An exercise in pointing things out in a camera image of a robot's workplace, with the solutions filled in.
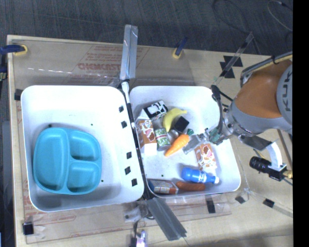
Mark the yellow banana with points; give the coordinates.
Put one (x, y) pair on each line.
(170, 118)

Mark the white plastic tray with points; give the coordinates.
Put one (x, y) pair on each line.
(74, 104)
(195, 104)

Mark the white, orange and blue carton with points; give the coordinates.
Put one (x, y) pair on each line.
(163, 186)

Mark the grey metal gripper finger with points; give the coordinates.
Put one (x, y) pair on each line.
(189, 147)
(198, 138)

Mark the black and white carton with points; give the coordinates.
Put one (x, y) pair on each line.
(156, 109)

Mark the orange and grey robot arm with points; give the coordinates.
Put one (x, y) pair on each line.
(257, 99)

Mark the blue bottle with white cap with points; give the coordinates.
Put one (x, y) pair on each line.
(195, 175)

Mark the black cube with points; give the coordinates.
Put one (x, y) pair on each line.
(181, 124)

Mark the orange and white patterned packet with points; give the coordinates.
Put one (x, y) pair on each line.
(206, 157)

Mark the brown cardboard board, red print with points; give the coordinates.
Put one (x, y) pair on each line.
(98, 60)

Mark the brown sausage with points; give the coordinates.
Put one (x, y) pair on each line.
(190, 186)

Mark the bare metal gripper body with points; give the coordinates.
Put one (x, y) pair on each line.
(220, 135)

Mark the blue divided plate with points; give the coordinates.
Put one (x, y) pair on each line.
(67, 161)

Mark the green and white small can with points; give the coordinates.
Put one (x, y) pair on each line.
(162, 139)

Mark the black cylinder on white bracket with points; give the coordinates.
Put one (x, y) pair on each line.
(265, 165)

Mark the orange and white patterned carton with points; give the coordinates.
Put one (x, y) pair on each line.
(146, 135)

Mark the small silver can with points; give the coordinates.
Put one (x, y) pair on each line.
(174, 133)

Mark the orange carrot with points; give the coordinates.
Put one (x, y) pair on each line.
(177, 143)

